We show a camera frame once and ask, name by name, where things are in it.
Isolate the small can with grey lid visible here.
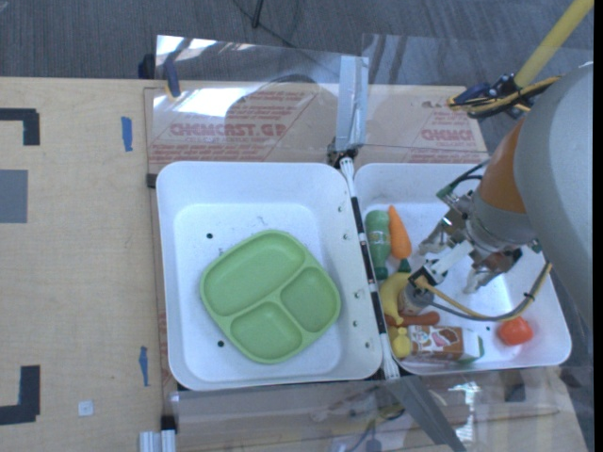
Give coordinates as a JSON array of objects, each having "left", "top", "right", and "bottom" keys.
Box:
[{"left": 397, "top": 285, "right": 434, "bottom": 317}]

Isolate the orange-brown sausage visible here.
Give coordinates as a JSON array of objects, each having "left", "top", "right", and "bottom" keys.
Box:
[{"left": 383, "top": 311, "right": 442, "bottom": 329}]

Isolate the black block with thin wires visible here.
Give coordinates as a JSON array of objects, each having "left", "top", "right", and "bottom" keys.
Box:
[{"left": 327, "top": 142, "right": 359, "bottom": 165}]

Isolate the orange carrot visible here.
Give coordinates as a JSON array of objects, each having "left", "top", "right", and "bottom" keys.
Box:
[{"left": 387, "top": 204, "right": 414, "bottom": 273}]

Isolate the yellow banana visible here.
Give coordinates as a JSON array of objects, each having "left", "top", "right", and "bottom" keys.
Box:
[{"left": 379, "top": 271, "right": 414, "bottom": 327}]

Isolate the thin black and white rod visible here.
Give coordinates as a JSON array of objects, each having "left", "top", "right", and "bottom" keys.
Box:
[{"left": 338, "top": 156, "right": 401, "bottom": 379}]

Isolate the white plastic tray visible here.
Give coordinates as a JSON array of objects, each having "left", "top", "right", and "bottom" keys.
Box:
[
  {"left": 352, "top": 162, "right": 573, "bottom": 378},
  {"left": 155, "top": 160, "right": 384, "bottom": 392}
]

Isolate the green bottle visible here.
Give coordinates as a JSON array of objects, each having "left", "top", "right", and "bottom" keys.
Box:
[{"left": 365, "top": 209, "right": 393, "bottom": 281}]

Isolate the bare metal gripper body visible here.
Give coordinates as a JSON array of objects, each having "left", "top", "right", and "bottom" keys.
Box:
[{"left": 441, "top": 191, "right": 524, "bottom": 275}]

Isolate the small yellow bottle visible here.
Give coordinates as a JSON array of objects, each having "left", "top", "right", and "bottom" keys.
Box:
[{"left": 391, "top": 326, "right": 414, "bottom": 360}]

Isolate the brown and white carton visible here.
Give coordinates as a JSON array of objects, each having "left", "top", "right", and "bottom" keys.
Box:
[{"left": 407, "top": 324, "right": 486, "bottom": 364}]

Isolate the orange round toy fruit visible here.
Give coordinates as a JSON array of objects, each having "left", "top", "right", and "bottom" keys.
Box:
[{"left": 497, "top": 315, "right": 535, "bottom": 347}]

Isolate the black cylinder on white bracket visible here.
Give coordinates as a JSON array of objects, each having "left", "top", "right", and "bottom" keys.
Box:
[{"left": 407, "top": 240, "right": 475, "bottom": 294}]

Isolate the green divided plate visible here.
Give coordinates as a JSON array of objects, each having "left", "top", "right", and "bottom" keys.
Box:
[{"left": 199, "top": 229, "right": 343, "bottom": 365}]

